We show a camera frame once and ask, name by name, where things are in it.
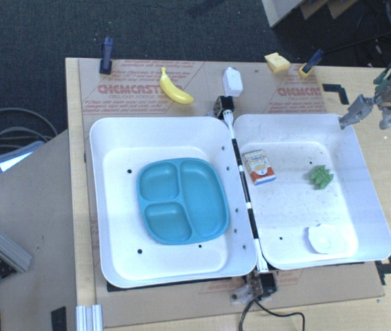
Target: banana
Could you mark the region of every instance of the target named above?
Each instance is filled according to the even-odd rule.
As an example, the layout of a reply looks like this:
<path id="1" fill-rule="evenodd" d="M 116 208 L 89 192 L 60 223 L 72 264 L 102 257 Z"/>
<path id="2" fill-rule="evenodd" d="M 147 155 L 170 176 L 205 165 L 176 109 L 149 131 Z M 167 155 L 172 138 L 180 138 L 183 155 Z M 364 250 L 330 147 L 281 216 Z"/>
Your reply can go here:
<path id="1" fill-rule="evenodd" d="M 168 74 L 166 74 L 166 68 L 161 68 L 160 88 L 169 98 L 177 103 L 191 104 L 194 101 L 190 94 L 180 90 L 173 84 Z"/>

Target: wooden table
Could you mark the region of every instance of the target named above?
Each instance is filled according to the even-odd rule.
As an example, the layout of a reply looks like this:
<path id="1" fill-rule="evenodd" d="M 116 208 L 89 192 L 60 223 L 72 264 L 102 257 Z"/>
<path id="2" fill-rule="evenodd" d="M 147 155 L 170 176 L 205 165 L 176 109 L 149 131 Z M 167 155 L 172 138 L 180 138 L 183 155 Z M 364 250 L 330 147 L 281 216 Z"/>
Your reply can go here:
<path id="1" fill-rule="evenodd" d="M 363 93 L 366 97 L 373 95 L 372 80 L 380 70 L 317 66 L 314 68 L 314 73 L 319 85 L 341 84 L 352 102 L 358 94 Z M 83 161 L 84 140 L 78 59 L 66 59 L 66 82 L 77 304 L 89 306 L 95 304 L 97 298 L 94 288 L 86 165 Z M 324 92 L 322 88 L 321 92 L 328 112 L 341 115 L 346 113 L 347 106 L 341 105 L 336 93 Z M 369 117 L 355 124 L 354 128 L 391 229 L 391 128 L 380 130 L 378 126 L 380 120 L 381 113 L 374 109 Z M 309 305 L 295 308 L 295 311 L 305 314 L 308 330 L 391 330 L 391 274 L 388 274 L 385 280 L 383 298 Z M 291 311 L 293 310 L 277 310 L 277 312 Z M 238 322 L 239 314 L 227 314 L 218 317 L 132 325 L 111 328 L 111 330 L 236 330 Z M 264 312 L 251 312 L 246 317 L 245 329 L 300 330 L 301 321 L 299 318 L 280 319 L 270 317 Z"/>

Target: yellow sponge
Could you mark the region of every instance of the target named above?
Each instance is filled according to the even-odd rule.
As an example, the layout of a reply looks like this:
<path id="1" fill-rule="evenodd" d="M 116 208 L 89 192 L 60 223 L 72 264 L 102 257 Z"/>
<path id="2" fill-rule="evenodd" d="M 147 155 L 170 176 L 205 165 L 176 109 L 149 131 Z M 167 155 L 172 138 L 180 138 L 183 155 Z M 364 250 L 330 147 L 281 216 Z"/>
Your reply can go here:
<path id="1" fill-rule="evenodd" d="M 269 64 L 272 71 L 276 74 L 277 72 L 287 70 L 290 66 L 290 62 L 279 55 L 277 52 L 266 55 L 264 59 Z"/>

